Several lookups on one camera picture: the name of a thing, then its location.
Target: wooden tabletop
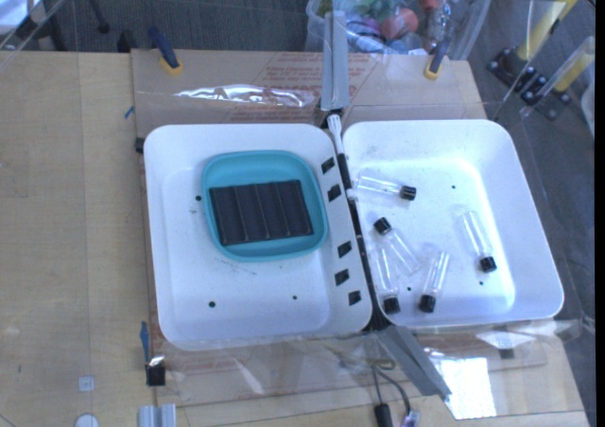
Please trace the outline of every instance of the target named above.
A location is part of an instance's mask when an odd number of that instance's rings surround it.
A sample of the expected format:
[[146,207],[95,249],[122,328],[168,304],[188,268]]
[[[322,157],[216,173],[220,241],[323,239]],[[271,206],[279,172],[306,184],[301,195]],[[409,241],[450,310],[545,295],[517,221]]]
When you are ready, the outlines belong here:
[[[451,64],[480,105],[468,64]],[[149,294],[133,105],[129,55],[22,52],[0,75],[0,425],[74,425],[85,412],[136,425],[158,400],[139,338]],[[545,338],[542,361],[490,373],[497,417],[456,421],[439,398],[413,396],[421,425],[588,425],[563,344]],[[181,398],[177,424],[371,426],[374,402],[368,388]]]

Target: test tube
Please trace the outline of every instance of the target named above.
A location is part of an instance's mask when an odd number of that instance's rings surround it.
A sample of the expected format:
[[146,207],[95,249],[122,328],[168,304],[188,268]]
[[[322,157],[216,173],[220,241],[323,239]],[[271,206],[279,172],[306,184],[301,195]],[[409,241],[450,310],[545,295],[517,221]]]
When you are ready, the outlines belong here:
[[396,181],[377,179],[367,174],[359,176],[356,186],[379,194],[395,195],[404,200],[416,198],[416,187],[410,187]]
[[450,255],[447,252],[440,251],[428,269],[423,295],[420,298],[419,308],[421,311],[433,313],[435,310],[435,303],[437,302],[437,298],[441,295],[443,280],[445,280],[447,266],[449,266],[449,264]]
[[462,231],[468,238],[467,244],[471,253],[479,263],[483,272],[492,272],[496,269],[496,263],[492,256],[492,245],[488,239],[488,234],[483,228],[476,211],[468,211],[460,216],[460,225]]
[[384,248],[370,252],[374,288],[385,313],[397,313],[399,308],[399,271]]
[[421,268],[421,264],[407,244],[402,233],[390,226],[385,217],[374,222],[374,229],[378,232],[378,246],[384,248],[391,260],[397,264],[402,273],[411,276]]

